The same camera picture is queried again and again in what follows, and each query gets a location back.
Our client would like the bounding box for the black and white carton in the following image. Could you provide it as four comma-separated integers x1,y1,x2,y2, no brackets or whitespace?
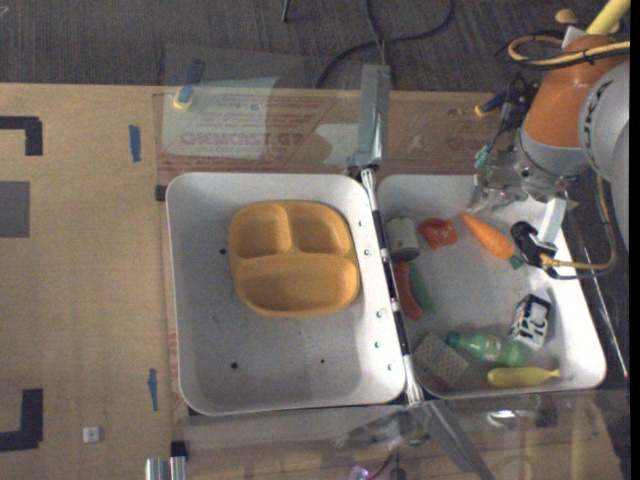
507,293,553,352

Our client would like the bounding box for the green toy vegetable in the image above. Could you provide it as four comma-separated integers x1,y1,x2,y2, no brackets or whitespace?
407,262,436,315

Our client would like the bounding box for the yellow banana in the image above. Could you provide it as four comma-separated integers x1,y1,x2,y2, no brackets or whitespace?
486,365,562,389

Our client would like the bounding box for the orange toy carrot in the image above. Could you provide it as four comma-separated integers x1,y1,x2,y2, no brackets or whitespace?
460,210,526,271

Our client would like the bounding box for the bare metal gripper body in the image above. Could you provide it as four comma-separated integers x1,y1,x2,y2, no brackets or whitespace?
468,151,577,214

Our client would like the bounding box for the orange divided plate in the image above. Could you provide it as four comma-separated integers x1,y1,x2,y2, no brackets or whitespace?
227,199,362,319

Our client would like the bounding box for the black cylinder on white bracket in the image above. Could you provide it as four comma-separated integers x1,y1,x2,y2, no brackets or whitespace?
509,196,570,270

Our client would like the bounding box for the green plastic bottle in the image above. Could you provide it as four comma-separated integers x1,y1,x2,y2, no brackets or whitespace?
445,330,527,368

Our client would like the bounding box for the red toy sausage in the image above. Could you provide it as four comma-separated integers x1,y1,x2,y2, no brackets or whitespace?
394,261,424,322

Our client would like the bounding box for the brown waffle biscuit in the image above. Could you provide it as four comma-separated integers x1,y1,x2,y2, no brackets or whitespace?
411,331,471,390

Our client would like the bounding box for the brown cardboard board red print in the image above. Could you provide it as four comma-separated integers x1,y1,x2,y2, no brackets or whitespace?
152,87,626,472

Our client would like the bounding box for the thin black and white rod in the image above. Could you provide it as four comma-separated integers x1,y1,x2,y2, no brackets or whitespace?
359,167,426,407

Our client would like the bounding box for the white plastic tray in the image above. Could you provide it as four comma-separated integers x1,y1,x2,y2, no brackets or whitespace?
164,171,407,417
375,173,608,400

